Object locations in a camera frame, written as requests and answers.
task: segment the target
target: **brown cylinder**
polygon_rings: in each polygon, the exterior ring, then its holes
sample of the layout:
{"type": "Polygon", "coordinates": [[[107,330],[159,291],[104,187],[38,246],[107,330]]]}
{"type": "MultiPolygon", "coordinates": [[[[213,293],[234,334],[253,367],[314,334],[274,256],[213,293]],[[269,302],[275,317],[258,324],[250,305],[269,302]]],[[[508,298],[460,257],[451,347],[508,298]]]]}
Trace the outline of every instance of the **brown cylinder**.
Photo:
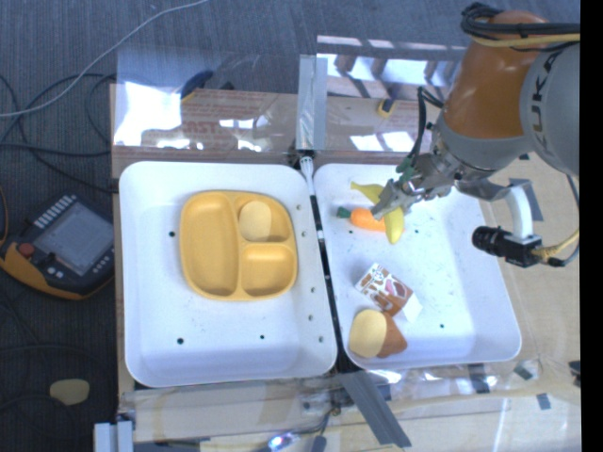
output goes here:
{"type": "MultiPolygon", "coordinates": [[[[508,10],[489,19],[492,24],[535,24],[546,20],[521,10],[508,10]]],[[[518,39],[517,35],[499,35],[518,39]]],[[[523,136],[519,94],[538,52],[517,52],[472,41],[444,107],[444,119],[457,134],[473,138],[523,136]]]]}

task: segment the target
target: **yellow plate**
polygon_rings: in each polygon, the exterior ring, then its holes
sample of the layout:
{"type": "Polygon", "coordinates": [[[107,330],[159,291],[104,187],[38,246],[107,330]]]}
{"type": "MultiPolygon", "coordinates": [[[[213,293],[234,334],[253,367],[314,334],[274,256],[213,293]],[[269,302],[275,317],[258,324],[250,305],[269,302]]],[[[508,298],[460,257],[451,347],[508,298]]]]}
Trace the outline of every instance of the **yellow plate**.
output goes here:
{"type": "Polygon", "coordinates": [[[188,284],[212,299],[272,298],[297,278],[291,217],[263,194],[205,191],[192,196],[180,217],[180,256],[188,284]]]}

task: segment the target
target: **white cable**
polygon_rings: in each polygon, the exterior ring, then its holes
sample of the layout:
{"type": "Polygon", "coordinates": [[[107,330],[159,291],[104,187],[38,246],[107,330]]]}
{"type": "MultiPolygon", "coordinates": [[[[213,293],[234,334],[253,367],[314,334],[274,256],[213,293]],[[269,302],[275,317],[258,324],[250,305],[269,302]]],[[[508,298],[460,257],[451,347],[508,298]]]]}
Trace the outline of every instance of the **white cable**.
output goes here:
{"type": "Polygon", "coordinates": [[[130,38],[132,38],[134,35],[136,35],[142,28],[144,28],[145,26],[147,26],[148,24],[150,24],[151,22],[154,22],[155,20],[157,20],[160,17],[163,17],[164,15],[167,15],[168,13],[174,13],[176,11],[180,11],[180,10],[186,10],[189,8],[194,8],[197,7],[199,5],[202,5],[206,2],[209,2],[210,0],[199,0],[197,2],[193,2],[190,4],[185,4],[185,5],[181,5],[179,7],[172,7],[172,8],[167,8],[165,10],[160,11],[159,13],[157,13],[156,15],[154,15],[153,17],[149,18],[148,20],[146,20],[145,22],[143,22],[142,24],[140,24],[139,26],[137,26],[134,30],[132,30],[130,33],[128,33],[125,37],[123,37],[120,41],[118,41],[115,45],[113,45],[112,47],[110,47],[109,49],[105,50],[101,55],[99,55],[98,57],[96,57],[75,79],[74,81],[67,87],[65,88],[59,95],[57,95],[56,97],[52,98],[51,100],[45,102],[44,104],[40,104],[37,105],[35,107],[29,107],[28,109],[24,109],[24,110],[20,110],[17,112],[9,112],[7,114],[0,114],[0,119],[3,118],[11,118],[11,117],[19,117],[19,116],[23,116],[24,114],[30,114],[32,112],[36,112],[38,110],[44,109],[45,107],[54,104],[56,101],[58,101],[59,99],[62,99],[71,89],[73,89],[75,87],[75,85],[77,85],[77,83],[84,77],[84,75],[86,74],[87,71],[89,71],[92,67],[94,67],[98,62],[100,62],[103,58],[105,58],[106,56],[108,56],[111,52],[113,52],[114,50],[116,50],[118,47],[120,47],[125,41],[129,40],[130,38]]]}

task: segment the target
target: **white tray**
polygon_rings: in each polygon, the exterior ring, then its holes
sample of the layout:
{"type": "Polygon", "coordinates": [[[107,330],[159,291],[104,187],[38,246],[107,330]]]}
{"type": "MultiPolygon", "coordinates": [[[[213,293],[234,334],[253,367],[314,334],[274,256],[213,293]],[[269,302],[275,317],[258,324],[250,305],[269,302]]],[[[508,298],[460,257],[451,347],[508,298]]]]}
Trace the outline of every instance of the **white tray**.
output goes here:
{"type": "Polygon", "coordinates": [[[350,189],[351,181],[383,186],[395,175],[391,166],[346,164],[328,164],[315,174],[346,353],[365,369],[510,360],[521,347],[521,334],[497,258],[471,243],[475,228],[484,224],[476,199],[453,190],[445,198],[416,204],[395,245],[381,232],[336,217],[338,206],[372,205],[350,189]],[[348,348],[356,313],[377,309],[353,287],[374,262],[409,285],[423,305],[413,323],[402,313],[395,316],[408,348],[384,359],[365,359],[348,348]]]}
{"type": "Polygon", "coordinates": [[[149,387],[320,376],[334,327],[307,185],[285,166],[141,162],[120,179],[125,362],[149,387]],[[187,284],[180,210],[204,190],[268,194],[291,216],[298,277],[279,297],[220,301],[187,284]]]}

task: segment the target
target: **yellow cable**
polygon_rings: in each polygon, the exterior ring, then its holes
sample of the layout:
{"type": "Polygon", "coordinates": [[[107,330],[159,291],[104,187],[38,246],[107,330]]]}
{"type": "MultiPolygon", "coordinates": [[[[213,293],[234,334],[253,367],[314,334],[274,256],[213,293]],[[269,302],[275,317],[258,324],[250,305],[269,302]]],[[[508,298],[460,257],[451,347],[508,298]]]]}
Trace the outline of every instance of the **yellow cable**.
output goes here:
{"type": "Polygon", "coordinates": [[[567,239],[563,240],[558,245],[548,246],[545,248],[539,248],[537,250],[532,250],[532,253],[535,254],[536,256],[540,257],[543,261],[546,261],[546,260],[548,260],[548,258],[555,256],[560,251],[562,251],[564,248],[566,248],[567,246],[572,244],[574,241],[576,241],[579,238],[579,236],[580,236],[580,229],[578,228],[572,233],[571,236],[569,236],[567,239]]]}
{"type": "Polygon", "coordinates": [[[541,37],[527,37],[526,39],[511,40],[489,40],[481,37],[472,37],[472,39],[475,42],[487,47],[519,47],[525,45],[535,45],[538,43],[580,41],[580,34],[544,35],[541,37]]]}

